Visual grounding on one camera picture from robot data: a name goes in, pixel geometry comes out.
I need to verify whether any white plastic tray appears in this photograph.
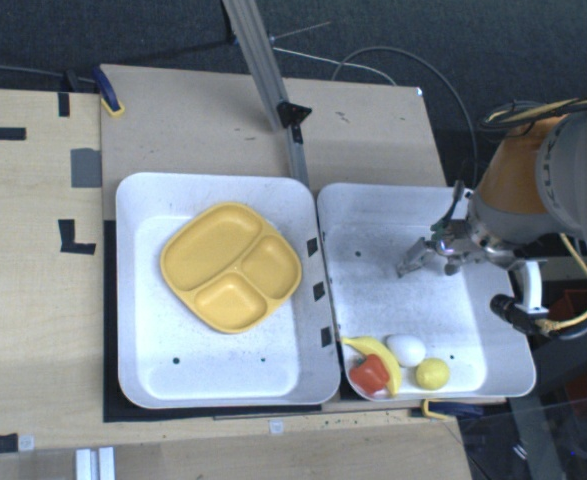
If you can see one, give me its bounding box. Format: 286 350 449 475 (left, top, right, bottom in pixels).
115 171 342 410
316 182 538 402

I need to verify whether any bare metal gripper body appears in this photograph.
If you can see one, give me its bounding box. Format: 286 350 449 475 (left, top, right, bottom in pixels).
429 217 519 271

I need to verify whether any black cylinder on white bracket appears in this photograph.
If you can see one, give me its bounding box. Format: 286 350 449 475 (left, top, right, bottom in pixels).
489 259 552 338

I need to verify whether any orange bell pepper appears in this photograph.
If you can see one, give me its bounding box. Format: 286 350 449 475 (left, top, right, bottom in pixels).
348 353 391 397

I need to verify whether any yellow lemon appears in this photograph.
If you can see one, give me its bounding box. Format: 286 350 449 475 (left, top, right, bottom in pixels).
414 357 451 392

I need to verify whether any yellow divided plate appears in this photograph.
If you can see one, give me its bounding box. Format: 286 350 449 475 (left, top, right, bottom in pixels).
159 201 304 335

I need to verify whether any yellow banana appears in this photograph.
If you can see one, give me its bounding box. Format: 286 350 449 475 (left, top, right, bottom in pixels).
340 335 404 398

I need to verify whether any white egg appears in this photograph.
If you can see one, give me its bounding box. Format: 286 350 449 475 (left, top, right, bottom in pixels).
385 333 428 369

